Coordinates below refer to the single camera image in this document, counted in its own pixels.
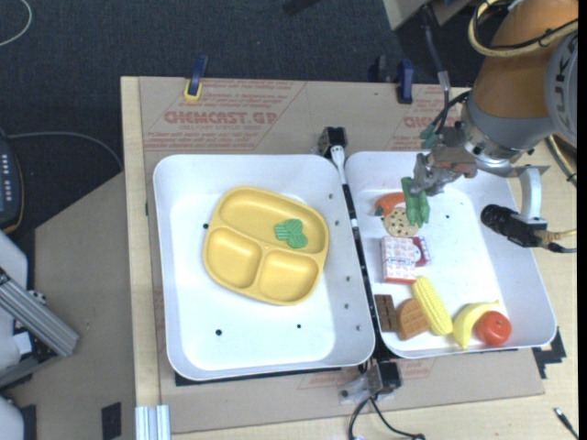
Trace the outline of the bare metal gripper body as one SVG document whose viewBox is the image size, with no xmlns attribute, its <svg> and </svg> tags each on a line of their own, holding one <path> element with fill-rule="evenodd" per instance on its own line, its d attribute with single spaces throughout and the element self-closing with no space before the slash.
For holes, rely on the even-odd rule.
<svg viewBox="0 0 587 440">
<path fill-rule="evenodd" d="M 443 129 L 430 137 L 428 166 L 451 171 L 452 176 L 472 178 L 477 171 L 506 177 L 515 161 L 515 150 L 489 138 L 479 129 Z"/>
</svg>

